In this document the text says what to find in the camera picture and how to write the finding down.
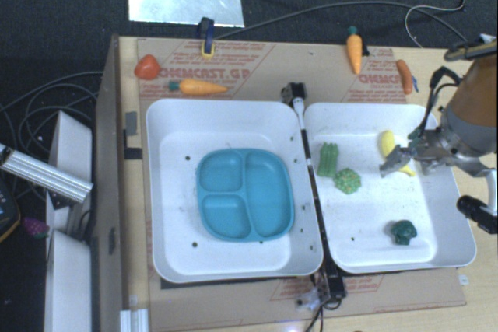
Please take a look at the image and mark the brown cardboard board red print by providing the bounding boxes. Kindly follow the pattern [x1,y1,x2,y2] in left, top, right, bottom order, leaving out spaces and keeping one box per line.
[135,37,468,316]

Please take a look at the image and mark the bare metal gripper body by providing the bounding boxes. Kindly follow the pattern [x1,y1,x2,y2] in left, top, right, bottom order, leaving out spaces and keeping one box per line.
[411,129,490,178]

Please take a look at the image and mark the purple grapes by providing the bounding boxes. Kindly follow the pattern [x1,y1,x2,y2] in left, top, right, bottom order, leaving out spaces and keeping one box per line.
[20,216,51,239]

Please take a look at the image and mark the black cylinder on white bracket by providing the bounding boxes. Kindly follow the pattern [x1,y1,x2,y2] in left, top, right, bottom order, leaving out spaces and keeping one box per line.
[456,166,498,235]

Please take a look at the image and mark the dark green broccoli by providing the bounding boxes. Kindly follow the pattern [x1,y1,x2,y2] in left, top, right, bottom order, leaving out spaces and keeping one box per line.
[384,219,419,246]

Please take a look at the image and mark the green asparagus bundle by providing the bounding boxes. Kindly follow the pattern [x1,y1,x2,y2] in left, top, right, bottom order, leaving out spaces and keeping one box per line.
[316,142,340,178]

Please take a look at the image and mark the green pea cluster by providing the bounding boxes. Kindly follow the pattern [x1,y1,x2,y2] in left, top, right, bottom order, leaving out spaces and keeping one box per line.
[333,167,363,196]

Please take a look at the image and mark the blue divided plate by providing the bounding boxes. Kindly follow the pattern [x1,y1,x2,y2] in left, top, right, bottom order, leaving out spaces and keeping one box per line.
[195,148,296,244]

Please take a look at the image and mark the yellow banana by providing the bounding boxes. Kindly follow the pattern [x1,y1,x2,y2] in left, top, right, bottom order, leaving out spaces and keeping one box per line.
[377,129,418,178]

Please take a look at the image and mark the thin black and white rod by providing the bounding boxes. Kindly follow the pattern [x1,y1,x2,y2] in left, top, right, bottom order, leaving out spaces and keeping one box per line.
[294,98,336,285]

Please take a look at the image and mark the orange carrot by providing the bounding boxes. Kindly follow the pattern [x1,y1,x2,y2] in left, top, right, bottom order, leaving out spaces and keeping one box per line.
[345,26,365,75]
[167,78,229,96]

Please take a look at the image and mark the red tomato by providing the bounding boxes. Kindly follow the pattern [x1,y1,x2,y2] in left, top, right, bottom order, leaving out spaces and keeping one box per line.
[133,54,163,81]

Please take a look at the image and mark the white plastic tray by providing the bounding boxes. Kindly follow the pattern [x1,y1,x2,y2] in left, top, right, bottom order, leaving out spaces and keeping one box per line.
[145,97,325,284]
[303,101,478,274]

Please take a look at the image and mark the orange sausage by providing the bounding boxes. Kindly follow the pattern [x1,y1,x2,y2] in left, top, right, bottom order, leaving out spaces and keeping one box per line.
[395,58,415,96]

